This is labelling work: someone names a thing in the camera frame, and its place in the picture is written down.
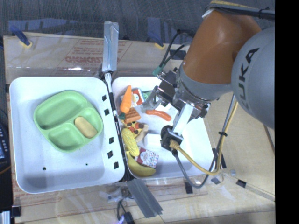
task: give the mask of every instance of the carrot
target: carrot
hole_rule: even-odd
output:
[[[171,116],[169,114],[165,113],[164,111],[147,110],[145,113],[159,116],[159,117],[163,118],[166,121],[171,121]]]
[[[129,85],[121,101],[121,106],[120,106],[121,112],[128,113],[131,108],[131,105],[132,105],[132,87],[131,85]]]

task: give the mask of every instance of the green plate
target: green plate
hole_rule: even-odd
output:
[[[86,138],[74,124],[83,116],[96,130]],[[57,150],[73,152],[95,139],[103,130],[103,120],[93,105],[79,92],[67,90],[42,102],[34,111],[34,122]]]

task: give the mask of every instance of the gray floor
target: gray floor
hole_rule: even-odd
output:
[[[0,0],[0,35],[23,31],[103,37],[104,21],[120,25],[122,39],[146,41],[155,32],[168,43],[177,29],[196,32],[213,0]],[[223,0],[275,10],[275,0]],[[257,19],[262,29],[275,24]],[[0,120],[7,125],[4,56],[0,50]]]

